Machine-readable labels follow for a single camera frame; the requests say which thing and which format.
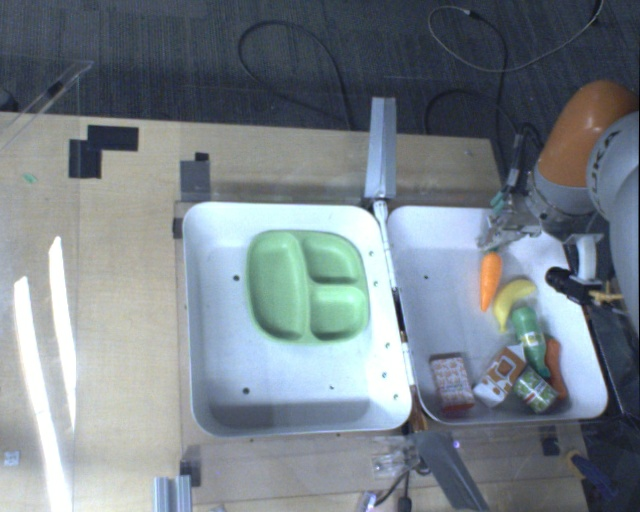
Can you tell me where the orange patterned box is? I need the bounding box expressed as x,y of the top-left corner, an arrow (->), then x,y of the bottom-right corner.
428,353 -> 477,414

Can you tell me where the thin black and white rod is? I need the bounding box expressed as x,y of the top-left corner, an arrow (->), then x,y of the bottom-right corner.
372,198 -> 419,432

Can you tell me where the yellow banana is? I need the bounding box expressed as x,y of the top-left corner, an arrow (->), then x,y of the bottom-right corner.
492,278 -> 538,335

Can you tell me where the orange sausage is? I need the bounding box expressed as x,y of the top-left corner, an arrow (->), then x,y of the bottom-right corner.
543,337 -> 569,401

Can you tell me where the orange carrot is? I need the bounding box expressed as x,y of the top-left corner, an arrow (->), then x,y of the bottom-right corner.
479,250 -> 504,314

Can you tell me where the green and white can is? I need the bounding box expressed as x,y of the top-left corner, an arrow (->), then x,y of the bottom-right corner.
512,367 -> 560,415

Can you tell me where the green divided plate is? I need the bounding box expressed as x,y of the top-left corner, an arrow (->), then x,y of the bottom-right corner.
245,229 -> 372,346

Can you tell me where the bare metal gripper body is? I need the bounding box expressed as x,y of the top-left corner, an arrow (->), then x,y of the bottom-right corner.
492,193 -> 546,241

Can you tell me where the black cylinder on white bracket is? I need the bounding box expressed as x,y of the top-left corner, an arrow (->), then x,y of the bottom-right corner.
544,232 -> 605,306

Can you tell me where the green plastic bottle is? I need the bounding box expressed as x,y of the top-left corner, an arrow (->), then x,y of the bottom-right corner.
509,305 -> 552,380

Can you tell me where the white plastic tray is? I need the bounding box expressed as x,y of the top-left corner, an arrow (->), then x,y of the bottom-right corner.
181,201 -> 414,439
387,204 -> 610,427

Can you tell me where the white and orange carton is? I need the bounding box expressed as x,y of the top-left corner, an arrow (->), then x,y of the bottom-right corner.
472,344 -> 529,409

